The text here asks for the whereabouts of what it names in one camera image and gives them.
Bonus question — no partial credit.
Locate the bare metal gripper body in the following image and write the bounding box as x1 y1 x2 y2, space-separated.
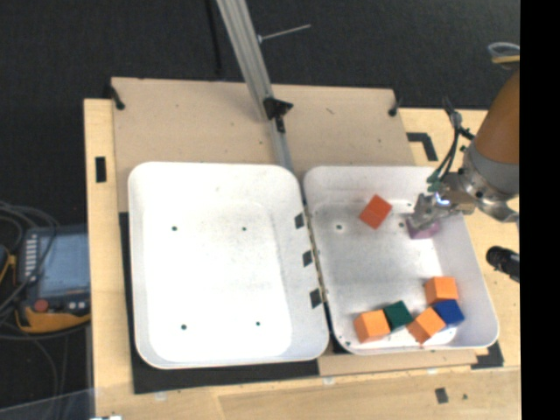
438 171 521 223

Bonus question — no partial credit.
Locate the purple cube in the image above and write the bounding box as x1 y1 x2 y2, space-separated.
406 217 440 241

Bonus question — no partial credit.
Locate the red-orange cube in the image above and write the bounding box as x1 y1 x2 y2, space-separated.
358 193 394 231

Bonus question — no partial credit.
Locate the white plastic tray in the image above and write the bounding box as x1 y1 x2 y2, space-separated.
127 160 331 370
302 164 501 357

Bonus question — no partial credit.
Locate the orange cube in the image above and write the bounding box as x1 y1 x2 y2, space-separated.
423 276 460 306
353 309 392 345
406 306 447 346

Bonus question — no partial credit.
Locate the blue cube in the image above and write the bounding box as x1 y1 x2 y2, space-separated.
432 298 466 326

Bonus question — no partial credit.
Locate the green cube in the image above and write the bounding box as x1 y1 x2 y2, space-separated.
382 300 415 332

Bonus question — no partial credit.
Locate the pale brown flat board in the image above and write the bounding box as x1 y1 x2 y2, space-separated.
109 76 479 378

